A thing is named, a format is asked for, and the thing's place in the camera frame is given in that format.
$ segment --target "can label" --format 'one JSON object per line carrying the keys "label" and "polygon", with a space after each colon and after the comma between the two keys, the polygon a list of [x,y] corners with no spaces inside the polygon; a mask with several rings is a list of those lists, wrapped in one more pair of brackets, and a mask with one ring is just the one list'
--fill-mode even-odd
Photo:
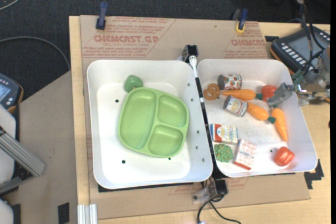
{"label": "can label", "polygon": [[238,90],[242,87],[241,75],[227,74],[218,77],[218,85],[221,90]]}
{"label": "can label", "polygon": [[236,114],[237,116],[244,116],[247,110],[248,103],[229,95],[224,103],[224,109]]}

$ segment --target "carrot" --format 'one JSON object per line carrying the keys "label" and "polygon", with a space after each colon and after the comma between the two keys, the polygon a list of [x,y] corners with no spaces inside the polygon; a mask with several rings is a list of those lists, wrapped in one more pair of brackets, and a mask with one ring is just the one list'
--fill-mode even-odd
{"label": "carrot", "polygon": [[275,127],[277,128],[279,134],[281,135],[284,141],[287,141],[288,134],[286,128],[286,120],[284,112],[279,108],[274,108],[272,110],[272,117],[275,117],[277,120],[275,121]]}
{"label": "carrot", "polygon": [[275,122],[275,118],[270,117],[268,112],[265,109],[263,109],[262,107],[256,104],[253,104],[250,102],[247,102],[247,103],[248,103],[247,111],[251,113],[252,116],[256,117],[260,121],[268,120],[270,123]]}
{"label": "carrot", "polygon": [[222,94],[225,96],[231,95],[235,98],[245,100],[245,101],[252,100],[257,96],[254,90],[249,90],[249,89],[227,90],[227,91],[223,91]]}

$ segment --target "tomato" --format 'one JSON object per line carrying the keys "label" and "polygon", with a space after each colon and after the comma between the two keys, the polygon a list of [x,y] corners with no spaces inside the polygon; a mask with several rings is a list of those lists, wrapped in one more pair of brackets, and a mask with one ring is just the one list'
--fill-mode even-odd
{"label": "tomato", "polygon": [[273,85],[265,85],[262,87],[261,89],[261,93],[262,93],[262,100],[267,102],[268,98],[273,97],[274,92],[277,90],[277,87],[273,86]]}
{"label": "tomato", "polygon": [[294,159],[294,157],[294,152],[283,146],[277,150],[274,161],[279,166],[285,166],[289,164]]}

